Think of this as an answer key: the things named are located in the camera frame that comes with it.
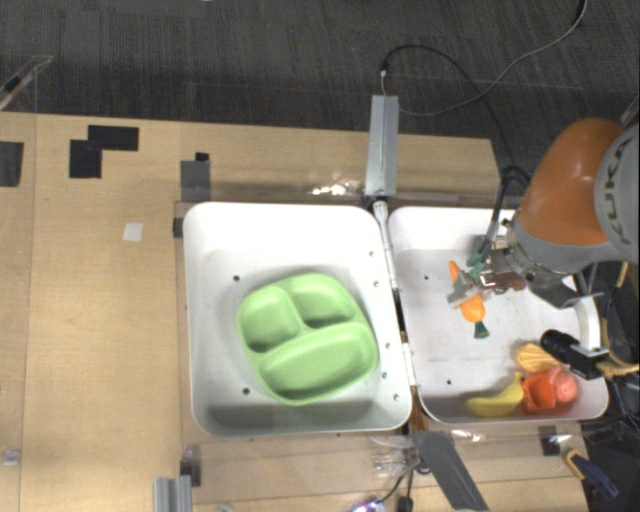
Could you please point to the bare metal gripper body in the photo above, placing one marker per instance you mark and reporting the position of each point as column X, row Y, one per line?
column 504, row 272

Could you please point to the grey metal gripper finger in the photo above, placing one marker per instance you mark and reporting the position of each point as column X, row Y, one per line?
column 457, row 294
column 475, row 276

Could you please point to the orange carrot with green top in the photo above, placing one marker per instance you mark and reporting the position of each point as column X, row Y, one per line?
column 473, row 309

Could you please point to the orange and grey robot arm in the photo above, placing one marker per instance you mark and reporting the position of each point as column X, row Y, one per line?
column 565, row 190

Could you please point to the white plastic tray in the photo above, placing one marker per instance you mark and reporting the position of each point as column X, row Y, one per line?
column 440, row 350
column 300, row 235

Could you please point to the thin black and white rod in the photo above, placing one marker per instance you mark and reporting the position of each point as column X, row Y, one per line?
column 390, row 255

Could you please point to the yellow biscuit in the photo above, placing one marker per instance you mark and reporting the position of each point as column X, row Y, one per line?
column 534, row 357

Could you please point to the yellow banana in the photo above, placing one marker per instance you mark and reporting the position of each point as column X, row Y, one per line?
column 495, row 404

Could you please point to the pink toy food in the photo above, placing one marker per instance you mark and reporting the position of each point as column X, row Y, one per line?
column 566, row 387

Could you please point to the green divided plate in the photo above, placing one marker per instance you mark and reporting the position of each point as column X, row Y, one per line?
column 310, row 345

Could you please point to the black cylinder on white bracket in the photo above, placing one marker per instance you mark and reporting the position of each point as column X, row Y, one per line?
column 565, row 345

